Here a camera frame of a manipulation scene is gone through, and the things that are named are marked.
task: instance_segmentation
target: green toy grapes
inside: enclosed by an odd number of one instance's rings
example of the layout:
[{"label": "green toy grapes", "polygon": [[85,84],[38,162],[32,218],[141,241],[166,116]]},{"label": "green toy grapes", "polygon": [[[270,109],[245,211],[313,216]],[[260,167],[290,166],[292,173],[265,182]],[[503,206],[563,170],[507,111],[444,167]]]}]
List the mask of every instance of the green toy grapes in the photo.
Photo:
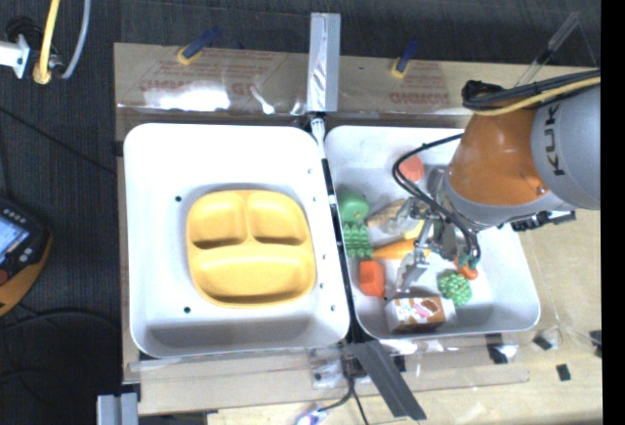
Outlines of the green toy grapes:
[{"label": "green toy grapes", "polygon": [[456,271],[447,271],[438,278],[438,291],[456,307],[465,305],[473,295],[469,280]]}]

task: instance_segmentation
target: white plastic tray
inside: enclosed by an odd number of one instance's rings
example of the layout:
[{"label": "white plastic tray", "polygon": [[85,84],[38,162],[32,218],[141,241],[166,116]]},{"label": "white plastic tray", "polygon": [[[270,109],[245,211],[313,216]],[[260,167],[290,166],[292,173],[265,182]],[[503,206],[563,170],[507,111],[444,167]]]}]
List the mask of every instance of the white plastic tray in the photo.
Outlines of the white plastic tray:
[{"label": "white plastic tray", "polygon": [[[317,145],[291,127],[144,124],[124,143],[130,329],[144,353],[182,357],[327,347],[350,316]],[[188,270],[186,221],[210,191],[281,191],[300,203],[316,260],[312,292],[287,304],[208,302]]]},{"label": "white plastic tray", "polygon": [[[325,142],[330,172],[337,193],[349,188],[364,195],[371,205],[370,213],[382,209],[409,194],[393,179],[395,161],[422,144],[443,139],[462,130],[440,128],[402,128],[377,126],[338,126]],[[425,184],[433,167],[445,166],[451,160],[458,141],[428,149],[419,154],[426,166],[420,184]],[[479,234],[481,259],[479,277],[471,281],[473,297],[456,309],[451,322],[435,332],[397,335],[389,331],[384,316],[386,302],[365,296],[357,286],[357,261],[349,260],[354,306],[361,326],[378,339],[421,338],[432,336],[472,335],[493,332],[525,331],[540,317],[540,302],[517,234],[505,226]],[[387,273],[392,262],[385,261]],[[438,292],[437,274],[451,264],[439,257],[431,260],[419,285]]]}]

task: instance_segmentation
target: gray cable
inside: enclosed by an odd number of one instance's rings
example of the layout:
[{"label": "gray cable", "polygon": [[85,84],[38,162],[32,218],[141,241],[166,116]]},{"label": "gray cable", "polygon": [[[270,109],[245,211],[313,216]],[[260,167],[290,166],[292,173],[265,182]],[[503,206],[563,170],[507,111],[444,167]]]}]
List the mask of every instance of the gray cable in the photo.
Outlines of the gray cable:
[{"label": "gray cable", "polygon": [[89,28],[89,17],[91,15],[91,0],[85,0],[83,13],[82,13],[82,24],[80,26],[80,33],[78,34],[78,42],[76,43],[76,48],[74,49],[74,54],[71,57],[71,61],[67,65],[67,69],[62,74],[62,79],[68,79],[73,73],[78,61],[80,60],[80,56],[82,54],[82,50],[85,46],[85,40],[87,39],[87,29]]}]

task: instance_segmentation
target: yellow divided tray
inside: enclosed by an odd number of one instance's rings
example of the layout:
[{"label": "yellow divided tray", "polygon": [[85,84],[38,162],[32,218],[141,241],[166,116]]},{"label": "yellow divided tray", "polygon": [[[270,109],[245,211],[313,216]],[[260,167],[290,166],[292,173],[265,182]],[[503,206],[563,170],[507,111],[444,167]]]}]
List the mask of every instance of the yellow divided tray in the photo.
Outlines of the yellow divided tray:
[{"label": "yellow divided tray", "polygon": [[266,307],[311,291],[313,241],[300,205],[275,191],[218,191],[187,216],[191,279],[224,307]]}]

